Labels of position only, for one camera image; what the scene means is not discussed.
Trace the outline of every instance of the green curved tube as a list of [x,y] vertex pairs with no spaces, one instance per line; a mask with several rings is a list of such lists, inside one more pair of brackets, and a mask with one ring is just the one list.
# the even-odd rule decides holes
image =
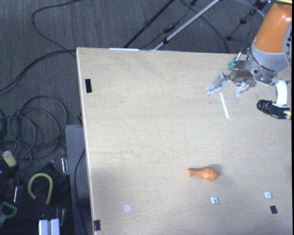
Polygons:
[[36,196],[31,191],[31,186],[32,186],[34,180],[36,178],[38,178],[38,177],[45,177],[45,178],[48,178],[48,180],[49,180],[49,192],[48,192],[48,197],[47,197],[47,200],[46,200],[46,205],[48,205],[50,203],[52,189],[53,189],[53,180],[48,174],[46,174],[46,173],[37,173],[34,176],[32,176],[31,179],[29,180],[28,187],[27,187],[28,193],[32,197],[32,199],[34,199],[34,200],[36,199]]

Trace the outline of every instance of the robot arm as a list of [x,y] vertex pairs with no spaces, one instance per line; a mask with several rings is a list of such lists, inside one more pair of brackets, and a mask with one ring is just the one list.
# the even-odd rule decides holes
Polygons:
[[275,85],[277,101],[260,100],[257,108],[275,118],[289,118],[286,105],[287,82],[277,75],[292,67],[292,0],[269,0],[273,5],[265,16],[254,40],[247,48],[246,59],[239,60],[241,52],[228,63],[229,75],[221,73],[208,88],[208,95],[222,90],[230,81],[236,85],[235,97],[240,97],[257,83]]

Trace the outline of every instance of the white square marker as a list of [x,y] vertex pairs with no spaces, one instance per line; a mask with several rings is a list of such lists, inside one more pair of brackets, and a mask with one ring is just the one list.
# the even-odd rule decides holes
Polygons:
[[211,197],[211,203],[217,204],[218,203],[218,198],[217,197]]
[[265,192],[265,198],[272,198],[272,197],[271,197],[271,193],[268,192],[268,191],[266,191],[266,192]]
[[125,212],[130,212],[131,211],[131,206],[130,205],[124,205],[124,211]]

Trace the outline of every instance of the wooden table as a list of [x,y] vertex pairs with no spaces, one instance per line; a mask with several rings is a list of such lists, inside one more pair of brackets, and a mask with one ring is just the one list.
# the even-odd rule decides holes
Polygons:
[[[207,95],[234,57],[77,49],[95,234],[292,234],[291,121],[256,108],[274,86]],[[215,181],[186,175],[206,166]]]

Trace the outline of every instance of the dark floor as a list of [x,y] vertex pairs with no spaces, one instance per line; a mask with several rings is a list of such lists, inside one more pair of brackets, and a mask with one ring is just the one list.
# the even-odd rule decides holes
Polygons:
[[[54,217],[57,208],[68,211],[61,234],[74,234],[71,192],[65,180],[63,192],[49,207],[44,204],[46,189],[36,185],[37,194],[42,192],[36,201],[26,189],[30,177],[46,170],[49,161],[56,159],[59,148],[66,150],[66,124],[80,124],[75,52],[63,50],[125,47],[169,0],[73,1],[35,13],[39,34],[32,14],[46,6],[70,1],[0,0],[0,90],[7,87],[0,92],[0,156],[4,150],[15,151],[21,169],[15,179],[24,186],[19,214],[3,225],[1,234],[38,234],[39,219],[42,215]],[[233,33],[256,0],[223,0],[211,7],[214,0],[198,0],[189,9],[191,1],[174,0],[128,47],[153,49],[165,36],[208,8],[160,50],[237,53],[249,32],[248,41],[253,39],[263,20],[256,12]],[[270,4],[266,4],[262,12],[266,14],[269,8]],[[144,47],[166,26],[180,19],[172,32]]]

